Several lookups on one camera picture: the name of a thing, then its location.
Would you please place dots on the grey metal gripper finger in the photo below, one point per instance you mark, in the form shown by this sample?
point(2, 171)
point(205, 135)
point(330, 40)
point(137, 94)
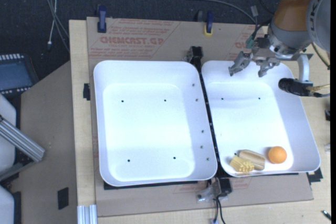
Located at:
point(265, 67)
point(239, 63)

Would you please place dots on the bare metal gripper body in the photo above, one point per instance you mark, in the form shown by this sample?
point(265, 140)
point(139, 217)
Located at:
point(267, 50)

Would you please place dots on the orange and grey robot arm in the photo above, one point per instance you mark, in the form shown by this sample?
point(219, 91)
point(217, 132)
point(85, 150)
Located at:
point(296, 8)

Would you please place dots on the white plastic tray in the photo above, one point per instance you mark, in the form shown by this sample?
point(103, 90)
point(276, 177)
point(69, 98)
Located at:
point(252, 120)
point(149, 123)

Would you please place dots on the thin black rod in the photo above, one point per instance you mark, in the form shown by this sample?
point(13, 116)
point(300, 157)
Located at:
point(208, 112)

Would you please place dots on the orange ball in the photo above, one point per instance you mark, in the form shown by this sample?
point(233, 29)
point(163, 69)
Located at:
point(277, 154)

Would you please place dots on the tan bread roll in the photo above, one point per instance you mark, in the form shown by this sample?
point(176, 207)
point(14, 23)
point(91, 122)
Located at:
point(253, 158)

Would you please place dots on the brown cardboard board red print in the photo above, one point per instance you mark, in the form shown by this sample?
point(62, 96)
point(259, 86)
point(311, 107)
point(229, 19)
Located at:
point(147, 42)

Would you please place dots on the yellow corn cob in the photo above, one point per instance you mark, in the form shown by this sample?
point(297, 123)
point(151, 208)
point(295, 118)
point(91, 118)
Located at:
point(241, 164)

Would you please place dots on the black cylinder on white bracket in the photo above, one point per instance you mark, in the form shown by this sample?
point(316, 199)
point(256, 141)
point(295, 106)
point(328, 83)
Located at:
point(296, 84)

